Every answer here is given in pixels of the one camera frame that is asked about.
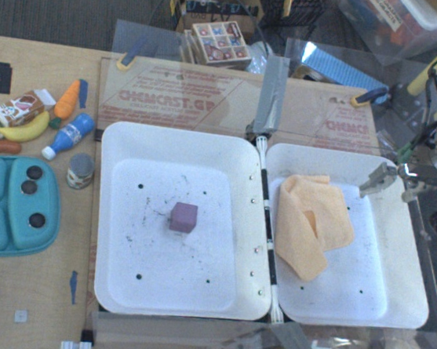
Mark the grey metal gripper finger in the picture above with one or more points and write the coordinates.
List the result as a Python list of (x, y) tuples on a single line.
[(409, 195), (376, 179)]

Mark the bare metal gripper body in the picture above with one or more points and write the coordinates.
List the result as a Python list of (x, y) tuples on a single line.
[(419, 178)]

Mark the orange cloth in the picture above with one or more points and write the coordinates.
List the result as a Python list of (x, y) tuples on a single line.
[(307, 224)]

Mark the white plastic tray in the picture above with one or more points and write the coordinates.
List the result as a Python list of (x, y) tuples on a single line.
[(177, 251), (371, 283)]

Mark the black and white thin rod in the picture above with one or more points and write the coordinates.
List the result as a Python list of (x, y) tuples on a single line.
[(268, 215)]

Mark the purple cube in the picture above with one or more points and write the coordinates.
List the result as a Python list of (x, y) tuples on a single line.
[(183, 217)]

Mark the brown cardboard board red print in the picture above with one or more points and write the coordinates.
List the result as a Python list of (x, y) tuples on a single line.
[(196, 100)]

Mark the wooden box with picture tiles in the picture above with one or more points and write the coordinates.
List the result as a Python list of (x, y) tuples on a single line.
[(220, 43)]

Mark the brown cardboard box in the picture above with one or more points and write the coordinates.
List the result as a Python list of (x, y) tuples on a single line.
[(220, 0)]

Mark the small grey can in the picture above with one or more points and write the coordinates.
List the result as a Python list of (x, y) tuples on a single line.
[(80, 172)]

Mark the blue plastic bottle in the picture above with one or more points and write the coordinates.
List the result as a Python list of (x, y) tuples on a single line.
[(70, 135)]

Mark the orange carrot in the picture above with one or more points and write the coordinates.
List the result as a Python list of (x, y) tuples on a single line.
[(67, 101)]

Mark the yellow banana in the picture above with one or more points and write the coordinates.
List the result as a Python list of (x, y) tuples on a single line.
[(26, 131)]

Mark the brown and white carton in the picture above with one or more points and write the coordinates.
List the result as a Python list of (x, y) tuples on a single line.
[(21, 107)]

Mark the teal divided plate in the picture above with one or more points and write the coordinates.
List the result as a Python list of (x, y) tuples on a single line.
[(5, 207)]

